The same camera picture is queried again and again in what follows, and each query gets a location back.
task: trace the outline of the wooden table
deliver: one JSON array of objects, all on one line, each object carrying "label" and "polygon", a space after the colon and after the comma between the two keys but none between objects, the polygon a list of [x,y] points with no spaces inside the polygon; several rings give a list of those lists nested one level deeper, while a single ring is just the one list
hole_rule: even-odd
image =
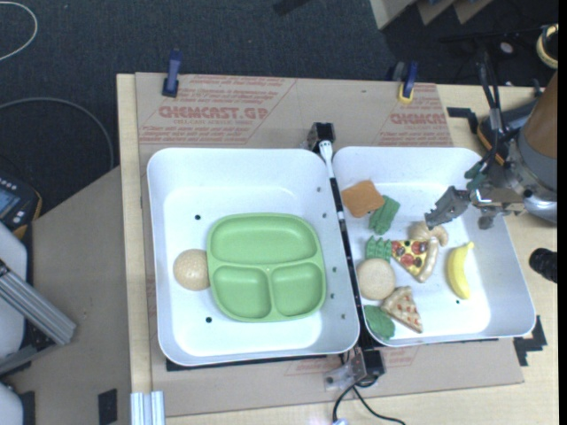
[{"label": "wooden table", "polygon": [[[143,216],[140,209],[141,183],[136,121],[136,79],[119,74],[120,170],[124,212],[124,244],[128,289],[128,325],[131,389],[152,391],[146,302]],[[438,86],[445,108],[466,107],[478,116],[486,114],[485,95],[476,86]],[[518,106],[530,98],[531,89],[502,88],[503,109]],[[464,119],[447,118],[455,146],[482,152]],[[547,338],[541,352],[529,353],[522,384],[484,389],[452,390],[388,398],[370,398],[368,403],[381,414],[407,424],[455,423],[558,423],[558,327],[557,285],[531,270],[530,254],[539,247],[556,251],[556,226],[531,215],[506,218],[512,242],[524,271],[532,300]],[[329,424],[333,404],[281,406],[229,413],[200,414],[168,418],[168,424]],[[349,424],[377,423],[358,400],[341,403],[339,417]]]}]

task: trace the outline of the brown cylinder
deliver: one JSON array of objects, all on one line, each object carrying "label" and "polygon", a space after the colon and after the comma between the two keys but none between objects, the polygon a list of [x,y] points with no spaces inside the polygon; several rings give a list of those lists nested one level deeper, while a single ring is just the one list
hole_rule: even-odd
[{"label": "brown cylinder", "polygon": [[524,125],[524,137],[530,147],[543,156],[557,159],[557,92],[558,71],[538,98]]}]

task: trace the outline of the toy food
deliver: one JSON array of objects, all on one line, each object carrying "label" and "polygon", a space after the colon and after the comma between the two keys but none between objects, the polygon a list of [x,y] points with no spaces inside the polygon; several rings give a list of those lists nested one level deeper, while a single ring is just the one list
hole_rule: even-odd
[{"label": "toy food", "polygon": [[421,334],[422,319],[417,311],[411,287],[399,287],[381,305],[382,310],[396,321]]},{"label": "toy food", "polygon": [[182,251],[174,261],[175,279],[185,288],[194,291],[209,287],[206,251],[188,249]]},{"label": "toy food", "polygon": [[372,181],[357,182],[341,192],[344,205],[354,217],[362,217],[384,204],[384,198]]},{"label": "toy food", "polygon": [[356,268],[361,294],[370,300],[382,300],[396,287],[396,274],[385,259],[365,259]]},{"label": "toy food", "polygon": [[436,237],[429,240],[405,239],[392,241],[392,256],[418,282],[430,278],[437,261],[439,241]]},{"label": "toy food", "polygon": [[464,273],[464,261],[467,258],[469,250],[475,246],[473,242],[466,243],[461,247],[455,247],[449,253],[447,260],[447,278],[449,285],[454,293],[461,299],[470,298],[470,287],[467,277]]},{"label": "toy food", "polygon": [[400,204],[396,200],[384,195],[384,204],[370,216],[370,229],[373,229],[378,235],[383,235],[390,229],[393,218],[399,209]]},{"label": "toy food", "polygon": [[385,259],[390,263],[390,258],[392,257],[392,241],[382,238],[375,239],[374,236],[371,236],[366,242],[365,256],[366,259]]},{"label": "toy food", "polygon": [[365,305],[364,315],[372,332],[382,337],[383,340],[390,340],[394,336],[396,326],[392,318],[390,318],[390,315],[380,307],[377,305]]},{"label": "toy food", "polygon": [[408,236],[411,239],[430,239],[431,237],[436,237],[442,247],[445,247],[449,242],[449,234],[441,225],[429,230],[424,220],[412,225],[409,229]]}]

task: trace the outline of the round bread roll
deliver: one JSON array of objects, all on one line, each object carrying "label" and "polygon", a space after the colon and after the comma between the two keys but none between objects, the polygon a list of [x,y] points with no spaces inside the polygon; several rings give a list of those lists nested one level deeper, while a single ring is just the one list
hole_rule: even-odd
[{"label": "round bread roll", "polygon": [[206,251],[182,251],[174,262],[175,279],[185,288],[200,291],[210,286]]},{"label": "round bread roll", "polygon": [[361,294],[370,300],[382,300],[396,288],[396,274],[385,259],[365,259],[356,268]]}]

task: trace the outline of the cardboard sheet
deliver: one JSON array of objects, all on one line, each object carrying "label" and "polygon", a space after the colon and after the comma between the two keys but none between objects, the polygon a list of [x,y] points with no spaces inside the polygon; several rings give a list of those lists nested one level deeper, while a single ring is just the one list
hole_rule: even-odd
[{"label": "cardboard sheet", "polygon": [[[145,170],[169,146],[301,147],[315,122],[332,122],[336,149],[345,146],[452,146],[434,84],[417,83],[410,104],[400,84],[373,81],[187,74],[178,97],[163,97],[163,73],[136,74],[136,100],[147,266],[151,374],[166,415],[179,416],[332,401],[324,374],[336,355],[227,367],[171,370],[157,338],[151,220]],[[367,396],[402,395],[521,383],[511,339],[382,348],[386,374]]]}]

